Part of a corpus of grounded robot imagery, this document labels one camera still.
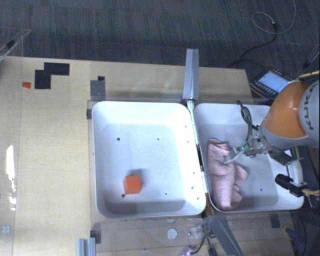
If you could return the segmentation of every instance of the pink towel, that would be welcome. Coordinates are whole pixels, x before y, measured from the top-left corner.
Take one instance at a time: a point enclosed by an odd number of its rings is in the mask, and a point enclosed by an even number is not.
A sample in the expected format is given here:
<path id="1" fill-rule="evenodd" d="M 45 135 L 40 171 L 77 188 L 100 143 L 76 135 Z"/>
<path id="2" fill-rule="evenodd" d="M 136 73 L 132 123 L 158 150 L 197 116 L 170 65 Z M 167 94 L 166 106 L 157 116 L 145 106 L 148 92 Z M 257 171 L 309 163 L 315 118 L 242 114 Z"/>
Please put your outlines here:
<path id="1" fill-rule="evenodd" d="M 248 173 L 232 162 L 224 164 L 224 157 L 230 149 L 225 142 L 215 138 L 208 141 L 207 165 L 211 181 L 213 203 L 223 211 L 236 209 L 242 201 L 240 187 L 245 183 Z"/>

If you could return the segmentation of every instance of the pink cloth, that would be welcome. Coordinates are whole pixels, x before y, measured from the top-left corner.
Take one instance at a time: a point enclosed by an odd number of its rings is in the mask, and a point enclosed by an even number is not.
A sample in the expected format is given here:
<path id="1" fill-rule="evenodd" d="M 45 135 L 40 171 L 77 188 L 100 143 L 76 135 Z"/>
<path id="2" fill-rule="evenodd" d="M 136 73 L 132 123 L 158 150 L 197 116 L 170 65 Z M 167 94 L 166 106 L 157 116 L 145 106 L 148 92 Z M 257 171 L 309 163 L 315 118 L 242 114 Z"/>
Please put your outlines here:
<path id="1" fill-rule="evenodd" d="M 245 183 L 248 173 L 232 162 L 224 164 L 224 157 L 230 151 L 227 143 L 215 138 L 208 141 L 207 166 L 211 181 L 213 203 L 223 211 L 236 209 L 243 197 L 240 187 Z"/>

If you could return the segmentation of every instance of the orange block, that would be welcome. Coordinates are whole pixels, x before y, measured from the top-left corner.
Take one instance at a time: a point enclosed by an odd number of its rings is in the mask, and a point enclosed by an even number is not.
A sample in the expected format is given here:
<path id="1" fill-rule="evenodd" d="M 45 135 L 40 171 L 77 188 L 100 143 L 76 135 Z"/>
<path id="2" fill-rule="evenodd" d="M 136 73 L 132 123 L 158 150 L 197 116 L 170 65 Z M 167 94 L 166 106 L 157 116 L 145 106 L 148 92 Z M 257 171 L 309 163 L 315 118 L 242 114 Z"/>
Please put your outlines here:
<path id="1" fill-rule="evenodd" d="M 30 82 L 23 82 L 22 83 L 22 87 L 30 90 L 31 89 L 31 83 Z"/>
<path id="2" fill-rule="evenodd" d="M 139 175 L 126 176 L 123 181 L 124 193 L 137 194 L 141 190 L 141 182 Z"/>

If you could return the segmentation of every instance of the blue display screen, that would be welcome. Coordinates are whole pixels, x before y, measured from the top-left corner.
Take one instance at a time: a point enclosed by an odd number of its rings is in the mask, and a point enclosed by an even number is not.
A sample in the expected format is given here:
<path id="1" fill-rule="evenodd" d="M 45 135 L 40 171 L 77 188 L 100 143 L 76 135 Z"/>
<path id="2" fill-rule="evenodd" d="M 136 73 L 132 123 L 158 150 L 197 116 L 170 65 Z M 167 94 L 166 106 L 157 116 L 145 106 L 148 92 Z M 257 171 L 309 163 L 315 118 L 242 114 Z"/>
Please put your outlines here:
<path id="1" fill-rule="evenodd" d="M 265 86 L 268 86 L 270 89 L 280 93 L 283 88 L 285 88 L 289 81 L 280 75 L 268 71 L 263 77 L 259 79 L 259 82 Z"/>

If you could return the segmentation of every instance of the wooden table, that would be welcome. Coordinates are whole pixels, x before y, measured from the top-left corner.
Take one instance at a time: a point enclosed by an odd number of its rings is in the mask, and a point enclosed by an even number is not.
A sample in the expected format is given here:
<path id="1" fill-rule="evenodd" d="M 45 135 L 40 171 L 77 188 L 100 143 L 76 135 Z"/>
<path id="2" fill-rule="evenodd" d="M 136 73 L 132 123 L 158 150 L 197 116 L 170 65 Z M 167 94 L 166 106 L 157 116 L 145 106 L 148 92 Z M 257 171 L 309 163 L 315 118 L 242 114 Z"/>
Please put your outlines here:
<path id="1" fill-rule="evenodd" d="M 144 97 L 176 98 L 182 95 L 184 83 L 183 66 L 42 58 L 23 58 L 23 81 L 34 88 L 35 70 L 43 70 L 44 62 L 69 63 L 70 74 L 53 75 L 50 90 L 23 89 L 13 243 L 16 256 L 75 255 L 77 239 L 90 236 L 86 117 L 90 80 L 105 76 L 107 96 L 133 98 L 141 92 Z M 244 70 L 201 67 L 199 73 L 200 97 L 251 101 Z M 292 226 L 288 214 L 279 215 L 279 220 L 281 227 Z M 281 228 L 271 227 L 267 215 L 235 219 L 230 228 L 248 255 L 293 255 L 290 241 Z M 217 239 L 213 243 L 218 255 L 224 255 Z M 182 247 L 145 249 L 99 255 L 175 256 Z M 208 255 L 208 246 L 198 255 Z"/>

